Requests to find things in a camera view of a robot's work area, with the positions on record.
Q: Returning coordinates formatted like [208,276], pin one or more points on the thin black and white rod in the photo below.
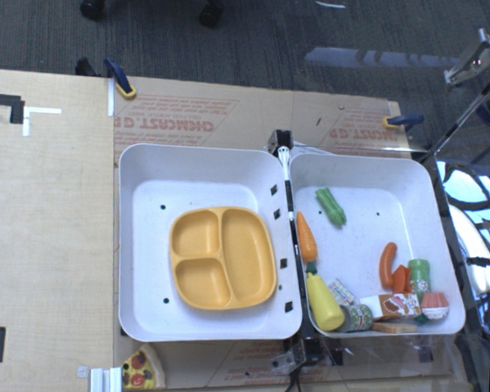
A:
[288,197]

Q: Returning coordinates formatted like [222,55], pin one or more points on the yellow divided plate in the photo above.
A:
[242,252]

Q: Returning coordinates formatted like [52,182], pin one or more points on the orange carrot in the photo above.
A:
[306,239]

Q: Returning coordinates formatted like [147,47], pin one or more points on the brown cardboard board red print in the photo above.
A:
[240,121]

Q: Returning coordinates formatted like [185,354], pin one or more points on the white plastic tray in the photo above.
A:
[357,246]
[152,243]

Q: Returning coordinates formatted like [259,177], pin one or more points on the yellow bottle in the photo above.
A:
[323,303]

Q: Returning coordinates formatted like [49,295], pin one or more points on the small white packet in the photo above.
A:
[341,291]

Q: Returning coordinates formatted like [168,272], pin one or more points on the orange sausage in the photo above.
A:
[387,264]

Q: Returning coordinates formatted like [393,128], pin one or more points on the green can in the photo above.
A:
[358,318]

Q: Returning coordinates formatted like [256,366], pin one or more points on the orange packet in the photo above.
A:
[400,280]

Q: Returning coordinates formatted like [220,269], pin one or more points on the white and brown carton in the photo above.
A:
[399,305]

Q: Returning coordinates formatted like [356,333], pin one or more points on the black office chair base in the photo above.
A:
[209,9]

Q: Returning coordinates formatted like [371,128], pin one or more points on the green bottle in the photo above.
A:
[419,276]

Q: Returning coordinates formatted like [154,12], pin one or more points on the brown bread slice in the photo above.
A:
[393,327]

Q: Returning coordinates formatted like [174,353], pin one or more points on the pizza slice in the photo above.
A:
[139,370]

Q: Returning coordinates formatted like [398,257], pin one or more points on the pink cupcake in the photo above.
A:
[434,306]

